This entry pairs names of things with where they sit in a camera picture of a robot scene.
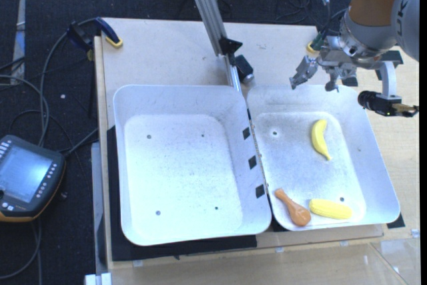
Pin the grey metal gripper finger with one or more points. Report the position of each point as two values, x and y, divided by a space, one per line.
332 82
304 71

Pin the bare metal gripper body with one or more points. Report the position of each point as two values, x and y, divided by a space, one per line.
337 58

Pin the yellow banana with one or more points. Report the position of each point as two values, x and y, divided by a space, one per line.
319 138

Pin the black block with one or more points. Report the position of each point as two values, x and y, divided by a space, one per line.
243 66

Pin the white plastic tray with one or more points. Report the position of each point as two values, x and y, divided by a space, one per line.
300 163
183 163

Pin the yellow corn cob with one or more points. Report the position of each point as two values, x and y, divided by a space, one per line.
330 209

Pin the orange chicken drumstick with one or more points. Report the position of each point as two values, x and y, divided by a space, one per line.
297 213

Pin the pale wood board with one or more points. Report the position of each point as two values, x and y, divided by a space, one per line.
166 53

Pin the black cylinder on white bracket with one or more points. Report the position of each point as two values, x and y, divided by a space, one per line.
389 80

